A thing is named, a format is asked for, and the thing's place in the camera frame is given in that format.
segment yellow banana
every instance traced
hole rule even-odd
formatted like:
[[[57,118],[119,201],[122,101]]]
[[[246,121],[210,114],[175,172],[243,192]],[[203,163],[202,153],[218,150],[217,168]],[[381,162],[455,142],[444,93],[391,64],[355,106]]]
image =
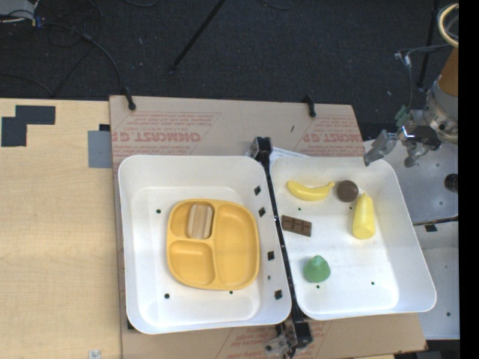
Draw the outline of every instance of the yellow banana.
[[[287,188],[290,190],[291,194],[301,200],[323,200],[328,196],[329,189],[332,188],[334,185],[334,182],[330,182],[324,186],[309,188],[300,184],[297,181],[287,182]]]

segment brown chocolate bar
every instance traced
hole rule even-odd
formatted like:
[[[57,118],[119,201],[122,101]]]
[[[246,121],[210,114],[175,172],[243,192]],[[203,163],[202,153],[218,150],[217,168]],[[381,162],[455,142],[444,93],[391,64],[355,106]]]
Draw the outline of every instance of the brown chocolate bar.
[[[283,230],[301,234],[302,236],[311,236],[311,222],[289,217],[288,215],[282,215],[281,226]]]

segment yellow bottle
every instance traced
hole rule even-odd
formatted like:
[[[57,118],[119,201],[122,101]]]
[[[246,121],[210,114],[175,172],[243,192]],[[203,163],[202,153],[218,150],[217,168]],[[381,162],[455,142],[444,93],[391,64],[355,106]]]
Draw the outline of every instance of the yellow bottle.
[[[353,218],[353,235],[359,239],[367,239],[376,232],[373,199],[364,193],[356,201]]]

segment yellow divided plate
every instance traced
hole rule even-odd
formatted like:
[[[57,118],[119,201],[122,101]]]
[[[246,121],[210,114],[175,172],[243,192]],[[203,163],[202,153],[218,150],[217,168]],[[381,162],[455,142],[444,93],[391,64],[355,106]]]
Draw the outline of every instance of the yellow divided plate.
[[[192,219],[196,209],[207,211]],[[211,212],[212,219],[208,221],[205,218]],[[192,233],[193,224],[206,225],[207,233],[194,230]],[[181,201],[168,219],[166,254],[170,272],[183,284],[200,289],[245,288],[256,279],[260,268],[256,221],[238,203],[210,199]]]

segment white tray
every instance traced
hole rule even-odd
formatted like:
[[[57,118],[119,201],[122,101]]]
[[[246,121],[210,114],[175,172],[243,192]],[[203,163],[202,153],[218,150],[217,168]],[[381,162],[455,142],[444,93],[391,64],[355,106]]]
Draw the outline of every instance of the white tray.
[[[425,312],[436,303],[436,290],[415,235],[393,168],[379,160],[369,167],[362,158],[280,157],[271,177],[278,214],[312,223],[311,237],[284,231],[298,305],[312,319],[327,320],[386,313]],[[294,197],[286,182],[321,186],[352,180],[359,194],[373,199],[376,234],[352,235],[354,204],[338,199],[335,187],[321,201]],[[308,282],[305,262],[321,255],[331,267],[322,283]]]
[[[289,286],[266,174],[258,162],[245,156],[132,156],[121,163],[118,181],[126,312],[137,330],[161,334],[275,325],[288,317]],[[168,269],[169,212],[182,200],[201,197],[239,203],[255,216],[260,271],[245,289],[196,289],[176,281]]]

